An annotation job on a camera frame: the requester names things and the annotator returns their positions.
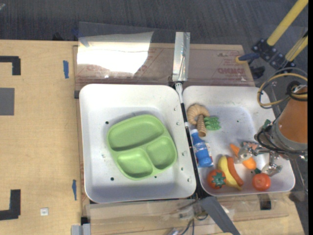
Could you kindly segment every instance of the wooden table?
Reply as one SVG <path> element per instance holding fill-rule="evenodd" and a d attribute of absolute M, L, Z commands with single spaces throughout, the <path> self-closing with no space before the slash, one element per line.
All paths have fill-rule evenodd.
<path fill-rule="evenodd" d="M 0 116 L 0 211 L 9 210 L 10 190 L 21 190 L 17 219 L 0 220 L 0 234 L 70 234 L 80 224 L 80 178 L 73 48 L 77 42 L 0 40 L 0 56 L 19 56 L 21 75 L 0 63 L 0 88 L 14 88 L 14 115 Z M 64 72 L 68 62 L 68 78 Z M 76 182 L 76 196 L 73 191 Z M 242 234 L 304 234 L 295 205 L 283 197 L 288 215 L 236 221 Z M 48 215 L 41 209 L 48 208 Z M 166 234 L 168 229 L 140 234 Z M 220 233 L 216 225 L 195 234 Z"/>

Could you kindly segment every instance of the green divided tray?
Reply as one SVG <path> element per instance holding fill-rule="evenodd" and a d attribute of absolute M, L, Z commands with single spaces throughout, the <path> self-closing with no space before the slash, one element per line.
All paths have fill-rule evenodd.
<path fill-rule="evenodd" d="M 107 144 L 117 167 L 133 180 L 163 172 L 177 159 L 171 135 L 153 115 L 140 115 L 113 125 L 107 133 Z"/>

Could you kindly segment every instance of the white plastic tub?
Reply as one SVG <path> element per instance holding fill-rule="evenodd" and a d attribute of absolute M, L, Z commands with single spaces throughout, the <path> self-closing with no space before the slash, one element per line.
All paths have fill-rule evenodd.
<path fill-rule="evenodd" d="M 257 102 L 256 87 L 231 87 L 231 86 L 190 86 L 183 91 L 185 108 L 194 103 L 205 106 L 211 116 L 219 117 L 221 129 L 207 131 L 203 139 L 209 142 L 212 152 L 213 168 L 199 168 L 202 188 L 214 196 L 259 194 L 252 186 L 253 172 L 242 164 L 235 164 L 239 176 L 245 184 L 242 191 L 236 188 L 223 187 L 215 190 L 209 187 L 206 177 L 210 170 L 216 168 L 218 159 L 222 155 L 234 156 L 229 144 L 238 145 L 243 141 L 255 141 L 254 135 L 264 124 L 266 119 L 275 120 L 272 109 L 263 109 Z M 262 102 L 269 102 L 268 96 L 262 95 Z M 262 169 L 268 163 L 268 154 L 253 156 L 257 162 L 257 168 Z M 282 171 L 271 177 L 271 187 L 265 192 L 290 191 L 295 184 L 295 177 L 289 161 L 279 158 L 275 160 L 277 165 L 282 165 Z"/>
<path fill-rule="evenodd" d="M 177 92 L 163 85 L 86 85 L 79 94 L 85 190 L 97 203 L 186 198 L 196 179 Z M 159 118 L 176 145 L 174 165 L 153 177 L 132 180 L 116 166 L 106 144 L 109 128 L 130 117 Z"/>

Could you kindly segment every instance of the yellow pole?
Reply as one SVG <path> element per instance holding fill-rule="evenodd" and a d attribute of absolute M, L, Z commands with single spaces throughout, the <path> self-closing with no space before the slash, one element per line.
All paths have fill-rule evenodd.
<path fill-rule="evenodd" d="M 267 39 L 267 44 L 269 46 L 275 45 L 278 39 L 285 33 L 285 31 L 304 9 L 304 7 L 308 4 L 308 2 L 309 0 L 298 0 L 294 4 L 288 14 L 284 17 L 284 19 L 280 22 L 280 24 L 277 26 L 271 36 Z"/>
<path fill-rule="evenodd" d="M 285 55 L 287 61 L 292 61 L 308 45 L 308 37 L 301 38 Z"/>

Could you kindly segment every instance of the orange carrot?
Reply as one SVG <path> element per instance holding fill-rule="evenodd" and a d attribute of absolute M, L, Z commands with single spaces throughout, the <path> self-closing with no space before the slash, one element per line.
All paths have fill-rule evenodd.
<path fill-rule="evenodd" d="M 236 156 L 238 156 L 239 150 L 240 148 L 235 146 L 234 144 L 230 144 L 229 145 L 230 148 L 232 149 L 232 151 L 236 154 Z M 256 169 L 256 162 L 253 159 L 253 157 L 248 158 L 247 160 L 243 161 L 243 165 L 248 168 L 249 170 L 255 170 Z"/>
<path fill-rule="evenodd" d="M 236 180 L 237 184 L 239 186 L 242 186 L 244 184 L 244 181 L 241 179 L 241 177 L 238 175 L 236 171 L 233 157 L 227 157 L 227 166 L 230 174 Z"/>

